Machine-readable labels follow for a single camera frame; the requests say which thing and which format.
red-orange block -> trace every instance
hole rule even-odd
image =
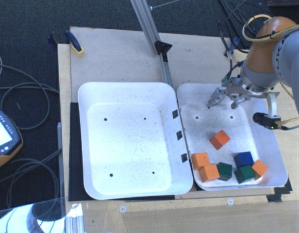
[[[203,166],[207,166],[210,164],[210,160],[208,154],[204,153],[195,153],[192,157],[192,163],[194,170],[199,170]]]
[[[229,136],[225,133],[225,131],[221,130],[210,139],[210,142],[217,150],[219,150],[229,140]]]
[[[252,169],[255,173],[255,180],[257,180],[258,178],[260,178],[268,169],[268,167],[261,161],[261,160],[257,160],[253,165],[252,165]]]
[[[199,170],[202,182],[213,181],[219,178],[219,172],[215,164],[203,166]]]

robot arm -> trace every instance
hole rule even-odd
[[[225,89],[214,91],[207,103],[208,108],[220,103],[226,96],[233,101],[232,109],[252,97],[267,98],[267,117],[272,119],[277,116],[276,97],[271,96],[269,90],[283,82],[292,88],[299,113],[299,25],[285,17],[268,17],[252,41],[240,74],[229,78],[222,85]]]

black hole in bin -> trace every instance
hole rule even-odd
[[[182,131],[178,131],[177,132],[177,138],[178,138],[178,140],[180,140],[182,137],[183,137]]]
[[[172,111],[173,119],[179,115],[178,110]]]

green block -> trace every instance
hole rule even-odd
[[[242,166],[235,171],[236,178],[238,183],[242,183],[244,181],[251,180],[255,177],[255,173],[251,167],[251,165]]]
[[[230,164],[220,162],[217,165],[217,169],[219,172],[219,180],[227,181],[229,180],[233,175],[233,167]]]

plastic tray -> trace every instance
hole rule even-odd
[[[225,162],[233,166],[234,172],[234,155],[250,151],[253,160],[260,159],[268,166],[268,170],[261,178],[241,184],[234,173],[228,181],[202,182],[199,172],[194,171],[198,186],[204,190],[215,191],[285,185],[287,172],[274,131],[252,120],[256,112],[267,113],[265,100],[252,98],[233,110],[232,101],[226,97],[220,104],[208,109],[207,101],[217,87],[220,87],[220,84],[185,83],[178,87],[178,103],[190,155],[207,152],[210,164]],[[216,150],[209,140],[220,130],[224,130],[231,140]]]
[[[83,84],[83,177],[94,199],[177,195],[193,177],[175,91],[165,83]]]

